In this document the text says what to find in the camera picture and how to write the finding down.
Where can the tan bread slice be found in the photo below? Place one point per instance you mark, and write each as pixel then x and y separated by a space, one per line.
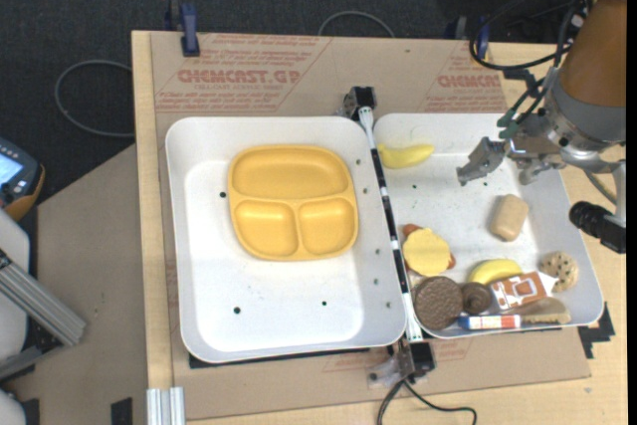
pixel 547 312

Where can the brown cardboard board red print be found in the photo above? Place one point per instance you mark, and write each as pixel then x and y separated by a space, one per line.
pixel 278 79

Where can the yellow divided plate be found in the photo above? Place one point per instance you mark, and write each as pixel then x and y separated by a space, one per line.
pixel 291 204

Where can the beige bread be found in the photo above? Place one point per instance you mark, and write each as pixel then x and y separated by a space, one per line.
pixel 508 217

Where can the brown swirl chocolate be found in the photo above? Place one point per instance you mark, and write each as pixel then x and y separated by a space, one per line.
pixel 477 297

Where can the orange and white carton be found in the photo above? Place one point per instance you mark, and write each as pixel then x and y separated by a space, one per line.
pixel 520 291

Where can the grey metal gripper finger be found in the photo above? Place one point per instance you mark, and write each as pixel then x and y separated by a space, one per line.
pixel 535 170
pixel 480 161

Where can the white plastic tray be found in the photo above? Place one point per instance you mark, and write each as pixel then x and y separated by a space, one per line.
pixel 448 199
pixel 288 303

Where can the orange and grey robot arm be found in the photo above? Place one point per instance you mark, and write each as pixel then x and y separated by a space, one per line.
pixel 594 60

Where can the chocolate chip biscuit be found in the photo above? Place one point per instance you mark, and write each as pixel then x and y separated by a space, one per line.
pixel 561 269

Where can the yellow banana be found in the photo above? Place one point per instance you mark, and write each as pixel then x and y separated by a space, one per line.
pixel 404 155
pixel 490 270

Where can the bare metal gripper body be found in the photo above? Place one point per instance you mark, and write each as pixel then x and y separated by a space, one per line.
pixel 540 148

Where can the brown round biscuit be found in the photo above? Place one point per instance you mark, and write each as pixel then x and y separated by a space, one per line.
pixel 438 303

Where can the thin black and white rod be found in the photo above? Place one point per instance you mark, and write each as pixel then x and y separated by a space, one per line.
pixel 382 176

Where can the black cylinder on white bracket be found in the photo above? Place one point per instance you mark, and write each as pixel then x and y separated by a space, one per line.
pixel 594 220

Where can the yellow round slice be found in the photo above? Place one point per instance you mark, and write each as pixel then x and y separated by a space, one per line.
pixel 425 253

